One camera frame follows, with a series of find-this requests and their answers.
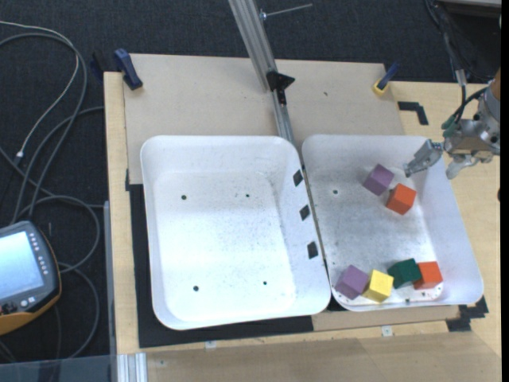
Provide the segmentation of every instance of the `white tray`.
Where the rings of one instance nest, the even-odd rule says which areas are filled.
[[[293,179],[300,160],[287,141],[156,136],[141,162],[153,309],[162,324],[195,329],[328,305],[313,216],[301,218],[307,190]]]
[[[483,281],[464,228],[456,198],[440,160],[427,171],[405,177],[403,165],[425,141],[412,136],[325,135],[307,138],[302,147],[318,228],[324,246],[332,295],[349,310],[470,304],[483,293]],[[413,208],[398,215],[362,184],[382,164],[417,190]],[[335,290],[337,279],[353,264],[369,274],[387,272],[400,260],[436,260],[444,282],[431,290],[394,289],[382,303],[359,296],[350,300]]]

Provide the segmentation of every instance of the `white cable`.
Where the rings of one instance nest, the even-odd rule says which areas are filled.
[[[39,27],[39,26],[36,26],[36,25],[18,24],[18,23],[15,23],[15,22],[8,22],[8,21],[3,21],[3,20],[0,20],[0,24],[11,25],[11,26],[20,27],[20,28],[23,28],[23,29],[38,29],[40,31],[45,31],[47,33],[51,33],[51,34],[54,34],[54,35],[58,36],[59,38],[61,38],[65,42],[67,42],[69,45],[74,46],[71,43],[71,41],[68,38],[66,38],[66,36],[58,33],[57,31],[55,31],[53,29],[46,29],[44,27]],[[28,141],[32,137],[33,132],[41,124],[42,120],[49,114],[49,112],[62,100],[62,98],[68,92],[69,88],[71,87],[72,83],[74,82],[74,79],[76,78],[76,74],[78,73],[79,67],[80,67],[80,59],[76,55],[76,66],[74,68],[74,72],[72,73],[71,79],[68,81],[67,85],[65,86],[64,90],[62,91],[62,93],[60,93],[58,98],[56,98],[56,100],[45,110],[45,112],[42,114],[42,116],[35,122],[35,124],[33,125],[32,129],[30,129],[30,132],[26,135],[25,140],[23,141],[23,144],[21,145],[21,149],[16,153],[16,159],[17,159],[18,162],[25,155],[26,145],[28,144]]]

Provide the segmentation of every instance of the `dark background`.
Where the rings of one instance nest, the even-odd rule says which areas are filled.
[[[424,0],[257,0],[267,13],[312,3],[313,7],[269,17],[266,31],[281,59],[383,63],[399,61],[396,80],[453,82],[443,39]],[[100,49],[108,59],[124,48],[132,53],[246,57],[227,0],[0,0],[0,20],[54,29],[69,38],[88,63]],[[469,80],[487,82],[500,66],[497,18],[453,16]],[[0,24],[0,41],[26,30]],[[14,158],[32,125],[62,92],[74,69],[65,46],[30,38],[0,46],[0,146]],[[38,143],[69,116],[77,104],[81,75],[69,93],[31,138],[21,163],[26,168]],[[83,108],[103,104],[103,88],[89,72]],[[35,165],[38,177],[56,140]],[[107,199],[103,114],[78,120],[53,162],[44,186],[101,205]],[[13,216],[21,179],[0,157],[0,228]],[[30,191],[23,205],[30,202]],[[95,210],[102,224],[102,212]],[[76,263],[95,237],[83,209],[49,203],[36,208],[33,220],[49,238],[61,262]],[[99,328],[81,356],[109,352],[104,244],[80,268],[94,283],[101,301]],[[62,276],[57,303],[61,319],[59,357],[74,353],[87,339],[95,307],[92,292],[78,275]],[[57,355],[57,316],[50,310],[26,327],[0,337],[17,361]],[[0,363],[6,359],[0,349]]]

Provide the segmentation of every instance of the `green cube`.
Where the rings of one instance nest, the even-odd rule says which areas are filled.
[[[421,271],[415,259],[402,260],[393,264],[387,273],[394,277],[394,288],[409,286],[421,279]]]

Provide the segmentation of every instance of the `cube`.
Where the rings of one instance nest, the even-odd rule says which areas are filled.
[[[421,262],[417,265],[422,277],[414,283],[414,289],[433,289],[444,281],[437,262]]]
[[[353,300],[359,297],[366,288],[368,276],[357,267],[350,265],[341,273],[335,289],[342,295]]]
[[[393,282],[394,278],[392,276],[373,269],[363,296],[375,302],[383,302],[383,300],[390,297]]]
[[[415,259],[402,260],[387,269],[387,273],[394,277],[394,288],[409,286],[422,278]]]
[[[393,178],[394,174],[392,172],[384,166],[377,164],[367,176],[363,186],[369,189],[374,195],[382,195],[382,193],[389,188]]]
[[[400,215],[405,215],[414,206],[416,196],[415,189],[399,183],[390,191],[386,207]]]

